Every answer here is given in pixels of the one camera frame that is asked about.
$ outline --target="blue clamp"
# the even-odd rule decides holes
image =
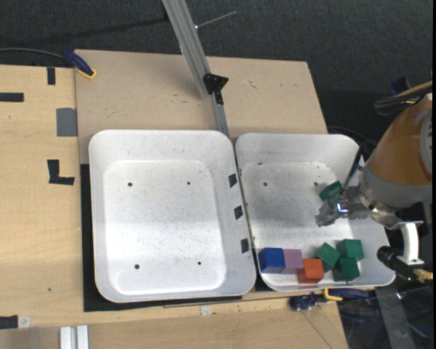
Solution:
[[[75,52],[65,50],[63,52],[63,58],[72,63],[78,69],[78,73],[85,78],[92,80],[97,75],[96,70],[91,68],[86,61],[79,57]]]

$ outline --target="blue cube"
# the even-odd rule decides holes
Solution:
[[[280,273],[286,267],[282,248],[264,248],[259,253],[260,270],[262,273]]]

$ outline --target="cube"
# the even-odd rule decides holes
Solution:
[[[320,259],[304,259],[304,268],[297,273],[301,284],[317,284],[325,277],[323,262]]]
[[[355,257],[357,260],[363,259],[362,241],[359,239],[344,239],[336,245],[336,249],[341,252],[342,257]]]
[[[259,253],[262,273],[280,273],[286,267],[282,248],[264,248]]]
[[[334,268],[340,256],[341,252],[337,251],[328,243],[323,243],[323,245],[315,253],[315,258],[323,261],[323,270],[325,271],[325,273]]]
[[[333,277],[338,281],[353,281],[360,276],[357,259],[354,257],[340,257],[333,268]]]
[[[285,268],[281,274],[297,274],[304,268],[304,259],[300,249],[283,249]]]

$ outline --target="white tray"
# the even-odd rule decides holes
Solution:
[[[258,253],[265,247],[301,249],[304,258],[314,256],[324,242],[336,246],[344,238],[360,239],[365,257],[359,262],[360,277],[350,286],[390,284],[395,272],[376,257],[388,245],[384,228],[371,219],[339,219],[319,228],[315,222],[327,185],[344,182],[358,145],[343,135],[278,135],[251,133],[236,143],[243,194]],[[351,184],[358,181],[354,176]],[[261,273],[272,289],[291,292],[301,289],[346,286],[335,282],[332,271],[317,285],[299,284],[295,275]]]
[[[95,281],[114,302],[236,296],[254,285],[230,140],[105,130],[89,144]]]

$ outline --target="purple cube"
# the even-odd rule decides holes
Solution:
[[[304,268],[304,259],[300,249],[283,249],[286,267],[280,274],[297,274]]]

